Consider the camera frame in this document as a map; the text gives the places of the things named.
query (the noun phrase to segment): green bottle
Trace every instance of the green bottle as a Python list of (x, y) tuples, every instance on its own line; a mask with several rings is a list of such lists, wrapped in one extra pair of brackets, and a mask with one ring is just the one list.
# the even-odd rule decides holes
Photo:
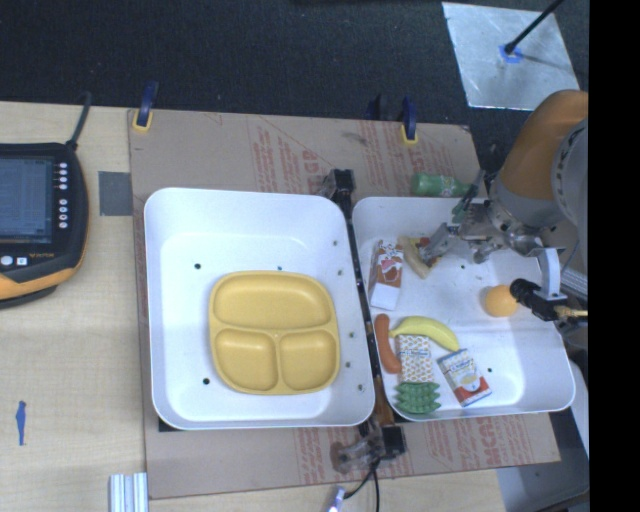
[(462, 183), (451, 177), (419, 172), (411, 177), (411, 193), (426, 197), (462, 197), (471, 184)]

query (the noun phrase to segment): white tray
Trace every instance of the white tray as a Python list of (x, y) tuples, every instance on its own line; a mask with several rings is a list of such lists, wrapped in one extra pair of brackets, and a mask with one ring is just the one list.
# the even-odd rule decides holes
[[(341, 210), (319, 196), (187, 188), (155, 192), (144, 210), (152, 398), (183, 430), (350, 426), (375, 393), (366, 331)], [(340, 369), (314, 393), (235, 391), (217, 375), (207, 304), (222, 276), (242, 270), (309, 275), (330, 293)]]
[[(359, 201), (354, 207), (353, 225), (365, 282), (377, 240), (393, 240), (399, 235), (432, 236), (442, 222), (451, 221), (451, 209), (456, 203), (457, 199), (394, 197)], [(469, 349), (492, 394), (462, 407), (434, 364), (441, 407), (426, 416), (397, 411), (398, 414), (412, 421), (429, 421), (549, 412), (571, 405), (575, 382), (562, 338), (553, 323), (543, 322), (524, 306), (519, 306), (508, 318), (491, 317), (482, 307), (484, 291), (498, 284), (508, 285), (516, 278), (540, 284), (537, 260), (504, 249), (492, 253), (485, 263), (475, 264), (468, 244), (461, 241), (424, 280), (405, 262), (396, 309), (372, 307), (372, 319), (387, 313), (391, 328), (410, 315), (432, 317), (445, 323), (456, 333), (461, 348)], [(434, 363), (447, 353), (432, 344)], [(393, 406), (399, 376), (382, 368), (382, 378)]]

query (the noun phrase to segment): yellow plate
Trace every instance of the yellow plate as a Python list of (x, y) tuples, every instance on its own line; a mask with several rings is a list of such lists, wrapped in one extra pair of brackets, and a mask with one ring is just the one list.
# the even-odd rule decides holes
[(209, 335), (216, 370), (237, 391), (310, 393), (338, 374), (333, 301), (304, 274), (243, 271), (222, 277), (209, 298)]

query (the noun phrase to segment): black rod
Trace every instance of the black rod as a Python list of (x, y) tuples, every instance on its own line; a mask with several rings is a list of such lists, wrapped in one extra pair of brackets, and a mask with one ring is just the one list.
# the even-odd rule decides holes
[(551, 14), (554, 9), (556, 7), (558, 7), (562, 2), (564, 2), (564, 0), (555, 0), (555, 2), (553, 2), (549, 7), (547, 7), (541, 14), (540, 16), (538, 16), (535, 21), (533, 23), (531, 23), (531, 25), (529, 25), (527, 28), (525, 28), (518, 37), (516, 37), (513, 41), (511, 41), (510, 43), (506, 44), (504, 47), (504, 51), (507, 55), (511, 55), (513, 53), (513, 50), (516, 49), (516, 46), (518, 46), (518, 43), (520, 41), (522, 41), (525, 37), (527, 37), (527, 35), (529, 34), (529, 32), (531, 32), (534, 28), (536, 28), (540, 22), (545, 19), (549, 14)]

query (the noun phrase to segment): dark floor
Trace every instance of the dark floor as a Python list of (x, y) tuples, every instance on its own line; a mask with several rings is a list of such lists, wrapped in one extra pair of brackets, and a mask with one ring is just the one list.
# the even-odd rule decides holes
[[(551, 0), (460, 1), (542, 12)], [(578, 84), (589, 90), (589, 0), (554, 11)], [(524, 27), (514, 27), (515, 38)], [(434, 0), (112, 0), (3, 2), (0, 101), (363, 118), (411, 97), (417, 121), (470, 127), (497, 171), (526, 111), (467, 105), (442, 2)]]

